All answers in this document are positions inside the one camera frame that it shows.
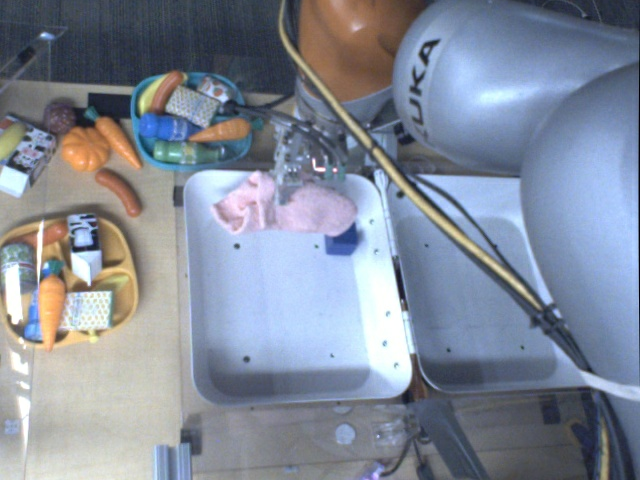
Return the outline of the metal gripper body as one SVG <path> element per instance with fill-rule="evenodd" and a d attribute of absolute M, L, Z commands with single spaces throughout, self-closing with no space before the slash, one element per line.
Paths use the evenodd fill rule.
<path fill-rule="evenodd" d="M 336 139 L 305 122 L 275 124 L 274 137 L 272 175 L 278 184 L 302 184 L 311 178 L 345 179 L 348 155 Z"/>

